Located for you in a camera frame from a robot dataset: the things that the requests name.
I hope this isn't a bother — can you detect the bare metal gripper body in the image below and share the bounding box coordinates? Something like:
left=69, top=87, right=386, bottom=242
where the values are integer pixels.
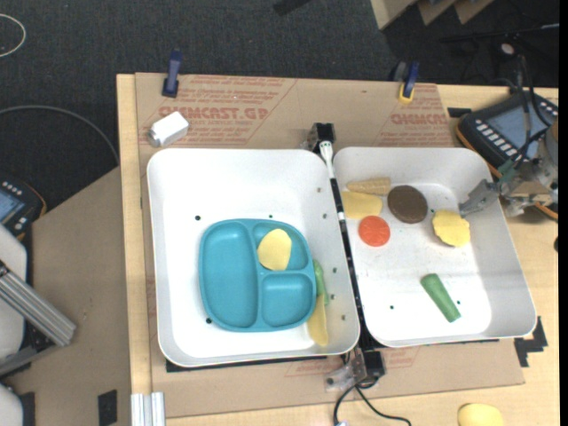
left=496, top=160, right=560, bottom=217

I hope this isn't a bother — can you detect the yellow wavy toy food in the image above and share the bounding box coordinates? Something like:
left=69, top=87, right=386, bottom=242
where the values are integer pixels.
left=431, top=209, right=472, bottom=249

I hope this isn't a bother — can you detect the brown round biscuit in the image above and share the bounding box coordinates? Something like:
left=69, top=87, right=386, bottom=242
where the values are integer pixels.
left=386, top=185, right=430, bottom=225

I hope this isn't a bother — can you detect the green toy cucumber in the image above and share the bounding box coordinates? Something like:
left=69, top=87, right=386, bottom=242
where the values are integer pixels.
left=420, top=272, right=462, bottom=324

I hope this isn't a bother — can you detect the white plastic tray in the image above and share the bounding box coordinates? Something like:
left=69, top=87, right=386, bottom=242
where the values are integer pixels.
left=331, top=145, right=539, bottom=350
left=146, top=147, right=361, bottom=368

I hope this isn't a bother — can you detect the orange round fruit slice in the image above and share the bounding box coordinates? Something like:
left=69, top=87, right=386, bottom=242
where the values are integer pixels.
left=358, top=215, right=392, bottom=248

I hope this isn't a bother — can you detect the tan ridged biscuit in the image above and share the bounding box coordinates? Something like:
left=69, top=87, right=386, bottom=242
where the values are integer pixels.
left=345, top=176, right=392, bottom=196

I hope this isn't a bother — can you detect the yellow toy cheese slice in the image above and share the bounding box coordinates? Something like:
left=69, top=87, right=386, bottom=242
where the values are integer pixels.
left=340, top=190, right=384, bottom=221

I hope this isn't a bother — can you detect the thin black and white rod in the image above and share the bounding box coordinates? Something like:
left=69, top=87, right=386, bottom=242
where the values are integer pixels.
left=319, top=141, right=373, bottom=352

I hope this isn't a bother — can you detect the brown cardboard board red print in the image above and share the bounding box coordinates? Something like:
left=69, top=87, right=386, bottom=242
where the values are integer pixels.
left=134, top=72, right=527, bottom=419

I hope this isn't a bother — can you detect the green toy pea pod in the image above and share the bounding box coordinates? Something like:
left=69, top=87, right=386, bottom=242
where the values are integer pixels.
left=312, top=258, right=332, bottom=307

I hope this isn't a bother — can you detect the yellow banana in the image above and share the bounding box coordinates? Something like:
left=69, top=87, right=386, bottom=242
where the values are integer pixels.
left=306, top=294, right=330, bottom=348

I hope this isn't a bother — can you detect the yellow oval potato chip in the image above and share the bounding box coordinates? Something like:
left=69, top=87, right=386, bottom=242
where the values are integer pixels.
left=256, top=228, right=293, bottom=272

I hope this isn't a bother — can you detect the yellow rounded toy food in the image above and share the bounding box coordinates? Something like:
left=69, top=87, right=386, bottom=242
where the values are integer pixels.
left=456, top=402, right=506, bottom=426

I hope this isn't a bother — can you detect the blue divided plate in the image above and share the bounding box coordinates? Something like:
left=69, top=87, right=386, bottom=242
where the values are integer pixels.
left=198, top=217, right=319, bottom=333

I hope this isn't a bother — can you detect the white plastic bottle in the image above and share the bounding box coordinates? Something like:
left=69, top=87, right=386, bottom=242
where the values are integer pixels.
left=147, top=110, right=191, bottom=148

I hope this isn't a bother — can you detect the black block with thin wires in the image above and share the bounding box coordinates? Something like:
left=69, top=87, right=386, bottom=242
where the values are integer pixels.
left=305, top=122, right=337, bottom=153
left=362, top=350, right=386, bottom=379

